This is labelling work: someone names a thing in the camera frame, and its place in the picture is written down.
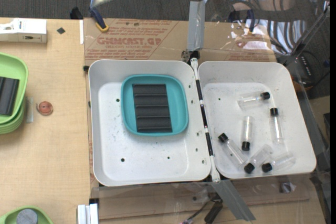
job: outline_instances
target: cardboard sheet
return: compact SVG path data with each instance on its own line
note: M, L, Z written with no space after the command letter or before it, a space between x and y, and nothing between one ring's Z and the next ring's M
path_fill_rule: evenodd
M187 47L188 22L105 19L102 33L93 18L84 21L85 60L181 60ZM266 29L253 33L237 23L205 23L202 61L276 61Z

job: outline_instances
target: open case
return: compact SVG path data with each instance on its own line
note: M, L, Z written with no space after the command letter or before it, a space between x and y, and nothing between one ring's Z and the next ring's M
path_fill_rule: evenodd
M126 126L123 83L132 76L149 74L170 76L182 85L188 119L186 128L179 133L139 135ZM198 76L203 100L197 91ZM309 173L315 169L316 157L290 73L279 63L206 61L195 74L182 61L98 60L89 68L89 86L93 172L105 186L213 180L209 175L214 170L221 178L238 179ZM241 95L257 91L269 92L270 98L250 109L238 105ZM282 145L274 144L271 138L270 109L274 107L278 108L285 137ZM254 117L255 127L250 150L242 152L246 159L268 144L272 148L268 161L292 152L295 162L291 166L268 173L256 167L249 174L228 159L218 136L225 133L240 145L243 118L247 115Z

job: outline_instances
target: black object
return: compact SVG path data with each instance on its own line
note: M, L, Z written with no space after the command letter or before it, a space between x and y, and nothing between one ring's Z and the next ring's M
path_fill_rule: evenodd
M227 137L227 135L226 135L225 133L222 133L222 134L218 137L218 139L219 139L221 142L225 143L229 138Z
M70 18L73 20L83 20L83 15L80 13L78 7L74 7L70 12Z
M252 163L248 163L247 165L245 165L244 167L244 171L247 172L248 174L252 173L252 171L254 170L254 165Z
M323 114L323 118L324 118L324 124L325 124L325 130L327 131L327 137L329 139L329 143L330 143L330 112Z
M173 131L166 84L133 84L133 97L138 132Z
M89 204L90 205L94 205L97 204L98 208L99 208L99 198L90 198L89 199Z
M206 222L206 224L212 224L215 218L217 217L217 215L219 214L219 212L222 210L222 208L223 208L223 203L220 201L216 201L214 205L212 206L211 210L209 211L209 213L204 218L204 221Z
M240 21L240 14L241 14L241 11L240 11L240 10L234 10L234 11L232 11L232 12L229 14L228 21L229 21L230 23L234 23L234 22ZM254 11L253 11L253 9L248 9L248 10L247 10L247 14L246 14L246 16L245 16L244 23L246 23L247 19L250 19L250 20L251 20L251 24L250 24L250 27L249 27L249 31L250 31L250 32L253 32L253 30L254 30L254 25L255 25L255 16L254 16Z
M295 82L309 88L314 86L317 76L317 74L314 74L310 62L319 62L319 60L311 52L303 50L305 45L300 44L298 46L303 46L300 56L297 58L284 56L283 59L279 59L279 63L283 61L283 65L288 69Z
M271 116L277 116L279 115L278 109L277 108L271 108L270 109Z
M261 93L261 95L262 95L262 98L264 100L268 100L271 97L271 95L269 94L269 92L263 92L263 93Z
M261 169L264 173L267 173L273 169L272 165L270 163L265 163L261 166Z
M99 26L102 29L106 29L107 28L107 26L106 26L106 24L104 22L103 17L100 15L100 13L99 13L99 11L97 9L95 9L93 7L90 7L89 8L89 12L91 14L91 17L93 17L96 20L97 24L99 24Z
M58 28L56 31L59 32L61 35L65 33L65 30L63 27Z
M201 57L201 54L200 54L200 52L199 52L198 50L190 51L189 53L190 53L190 56L189 56L189 60L187 61L187 64L188 64L188 65L191 65L190 60L191 60L192 58L197 58L197 59L199 59L199 58Z
M292 186L290 182L283 182L279 185L279 192L280 193L291 193L292 192Z
M243 151L249 151L250 150L250 142L242 142L242 150Z
M18 79L0 77L0 114L11 116L19 86Z

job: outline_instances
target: plastic vial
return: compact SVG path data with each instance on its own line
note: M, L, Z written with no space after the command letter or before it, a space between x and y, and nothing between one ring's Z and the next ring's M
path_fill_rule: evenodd
M270 109L270 129L273 143L282 144L284 136L281 131L279 112L277 108Z
M229 139L225 133L222 133L218 139L223 144L225 154L237 168L240 168L247 162L247 157L242 153L237 144Z
M241 108L262 104L263 101L270 98L269 92L252 92L242 95L238 99L238 104Z
M37 224L37 214L31 209L24 209L17 214L16 224Z
M244 117L243 131L241 133L243 151L250 150L250 144L253 138L253 125L254 125L254 118L252 116Z
M249 160L248 164L244 166L244 171L248 174L260 167L265 161L271 159L270 155L273 153L273 149L269 145L264 145L259 149Z
M271 160L269 163L265 163L261 166L264 173L268 173L271 170L277 171L292 166L296 159L292 152L286 152L277 158Z

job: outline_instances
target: white box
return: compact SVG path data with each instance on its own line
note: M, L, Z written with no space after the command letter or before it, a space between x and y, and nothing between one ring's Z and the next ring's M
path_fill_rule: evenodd
M0 25L0 41L47 43L47 20L15 18Z
M275 62L208 61L198 69L215 168L224 177L240 179L310 173L316 157L297 100L289 71ZM134 74L165 74L180 80L186 93L188 126L180 134L139 136L130 133L121 116L121 85ZM93 172L106 186L187 182L205 179L211 172L208 145L192 68L182 61L98 60L89 69L92 116ZM268 91L271 98L251 111L242 110L238 97L246 92ZM283 146L273 145L269 111L279 108L285 136ZM264 144L274 155L290 151L296 158L293 166L251 174L237 169L223 154L218 140L226 133L240 144L243 117L255 118L252 157Z

